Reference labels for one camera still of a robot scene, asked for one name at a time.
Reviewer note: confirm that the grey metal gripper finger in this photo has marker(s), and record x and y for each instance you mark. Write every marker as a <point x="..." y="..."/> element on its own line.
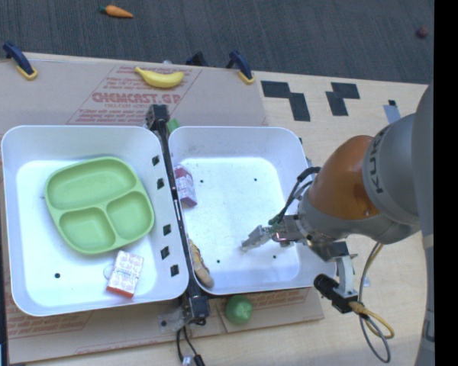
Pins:
<point x="252" y="244"/>
<point x="260" y="233"/>

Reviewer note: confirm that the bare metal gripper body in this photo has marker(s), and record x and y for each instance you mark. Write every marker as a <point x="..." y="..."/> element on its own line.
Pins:
<point x="288" y="232"/>

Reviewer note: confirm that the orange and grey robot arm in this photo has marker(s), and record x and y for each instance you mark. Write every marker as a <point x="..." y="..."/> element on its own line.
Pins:
<point x="343" y="189"/>

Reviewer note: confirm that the white plastic tray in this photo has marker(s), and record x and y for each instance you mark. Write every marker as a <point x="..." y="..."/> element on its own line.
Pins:
<point x="233" y="204"/>
<point x="34" y="288"/>

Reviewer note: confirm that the tan toy bread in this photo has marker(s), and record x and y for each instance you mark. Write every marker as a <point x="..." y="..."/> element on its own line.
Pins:
<point x="201" y="268"/>

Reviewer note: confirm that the green round toy fruit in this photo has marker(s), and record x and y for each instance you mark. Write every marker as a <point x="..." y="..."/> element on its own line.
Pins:
<point x="239" y="309"/>

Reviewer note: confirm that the red and white carton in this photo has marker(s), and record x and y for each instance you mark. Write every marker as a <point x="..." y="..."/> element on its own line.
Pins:
<point x="186" y="187"/>

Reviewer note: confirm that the thin black and white rod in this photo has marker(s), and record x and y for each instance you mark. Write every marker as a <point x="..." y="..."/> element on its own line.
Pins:
<point x="174" y="204"/>

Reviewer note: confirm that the orange and white carton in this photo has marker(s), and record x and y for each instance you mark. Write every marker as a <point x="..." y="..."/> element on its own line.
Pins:
<point x="125" y="273"/>

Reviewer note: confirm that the green divided plate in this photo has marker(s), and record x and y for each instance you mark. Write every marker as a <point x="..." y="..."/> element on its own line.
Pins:
<point x="95" y="204"/>

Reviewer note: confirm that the yellow banana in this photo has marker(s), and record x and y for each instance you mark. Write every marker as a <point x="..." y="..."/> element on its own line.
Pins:
<point x="161" y="78"/>

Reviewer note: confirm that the dark purple small object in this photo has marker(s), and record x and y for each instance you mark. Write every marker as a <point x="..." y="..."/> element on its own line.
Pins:
<point x="422" y="32"/>

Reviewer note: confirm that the brown cardboard board red print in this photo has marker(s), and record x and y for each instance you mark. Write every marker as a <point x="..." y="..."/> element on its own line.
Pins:
<point x="61" y="90"/>

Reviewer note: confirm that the orange carrot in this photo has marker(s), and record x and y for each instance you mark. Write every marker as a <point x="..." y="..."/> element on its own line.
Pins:
<point x="118" y="11"/>

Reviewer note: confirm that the black cylinder on white bracket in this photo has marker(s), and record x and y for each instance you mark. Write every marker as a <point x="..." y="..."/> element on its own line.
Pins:
<point x="334" y="290"/>

